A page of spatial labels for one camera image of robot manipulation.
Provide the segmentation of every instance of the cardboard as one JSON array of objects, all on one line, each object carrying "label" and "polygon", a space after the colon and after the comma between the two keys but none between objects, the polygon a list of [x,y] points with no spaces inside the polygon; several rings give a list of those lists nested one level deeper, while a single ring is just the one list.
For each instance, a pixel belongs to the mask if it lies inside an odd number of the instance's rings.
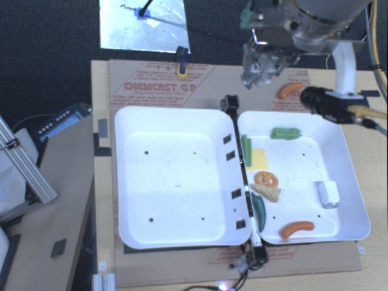
[{"label": "cardboard", "polygon": [[[286,69],[271,85],[247,90],[240,66],[189,64],[186,79],[176,75],[171,62],[110,61],[110,114],[112,135],[113,214],[115,224],[116,286],[134,287],[173,283],[228,280],[239,277],[230,269],[242,254],[240,247],[211,247],[139,251],[124,247],[118,235],[118,196],[115,162],[114,117],[126,105],[217,109],[225,95],[238,95],[239,113],[246,110],[305,112],[300,91],[279,100],[283,85],[310,85],[307,70]],[[249,277],[304,275],[361,270],[354,242],[272,246],[270,261]]]}]

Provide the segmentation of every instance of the pretzel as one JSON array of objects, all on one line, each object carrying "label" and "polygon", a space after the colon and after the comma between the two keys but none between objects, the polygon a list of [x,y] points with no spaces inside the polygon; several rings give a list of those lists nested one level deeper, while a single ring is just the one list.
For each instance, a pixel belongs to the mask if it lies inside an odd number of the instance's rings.
[{"label": "pretzel", "polygon": [[255,182],[267,187],[277,187],[279,183],[278,178],[270,172],[258,172],[255,175]]}]

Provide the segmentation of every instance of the orange sausage toy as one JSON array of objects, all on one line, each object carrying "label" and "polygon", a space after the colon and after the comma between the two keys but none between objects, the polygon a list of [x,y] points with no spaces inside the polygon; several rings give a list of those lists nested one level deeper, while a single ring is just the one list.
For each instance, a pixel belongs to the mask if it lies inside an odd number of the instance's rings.
[{"label": "orange sausage toy", "polygon": [[300,90],[303,87],[302,82],[294,82],[287,84],[282,87],[282,89],[278,93],[279,99],[286,99],[289,94],[294,92],[295,90]]},{"label": "orange sausage toy", "polygon": [[299,230],[313,230],[314,223],[308,221],[299,221],[287,225],[280,233],[281,237],[287,239]]}]

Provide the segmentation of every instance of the yellow cable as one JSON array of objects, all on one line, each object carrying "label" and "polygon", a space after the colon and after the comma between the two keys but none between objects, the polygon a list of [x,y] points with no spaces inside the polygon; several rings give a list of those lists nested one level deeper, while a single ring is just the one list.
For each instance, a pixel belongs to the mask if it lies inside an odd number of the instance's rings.
[{"label": "yellow cable", "polygon": [[[371,20],[370,20],[370,42],[372,44],[372,54],[375,59],[375,64],[380,65],[380,59],[378,56],[378,50],[377,50],[377,0],[372,1],[372,11],[370,14]],[[381,70],[381,68],[377,68],[377,74],[381,81],[381,84],[383,85],[384,90],[387,92],[387,77]]]},{"label": "yellow cable", "polygon": [[365,116],[368,116],[370,118],[387,119],[386,113],[368,108],[364,105],[350,105],[346,110],[354,113],[356,118],[364,118]]}]

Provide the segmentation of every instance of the blue object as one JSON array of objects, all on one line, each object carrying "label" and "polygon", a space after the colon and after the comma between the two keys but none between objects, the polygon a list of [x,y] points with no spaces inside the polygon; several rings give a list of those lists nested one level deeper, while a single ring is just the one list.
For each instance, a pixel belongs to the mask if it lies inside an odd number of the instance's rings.
[{"label": "blue object", "polygon": [[137,19],[143,21],[143,20],[147,19],[147,17],[150,17],[150,16],[151,16],[151,12],[150,12],[149,9],[146,9],[146,10],[145,10],[144,16],[140,16],[140,15],[139,15],[139,11],[140,11],[141,9],[142,9],[142,7],[138,7],[138,8],[136,8],[135,11],[134,11],[134,12],[135,12],[135,16],[136,16]]}]

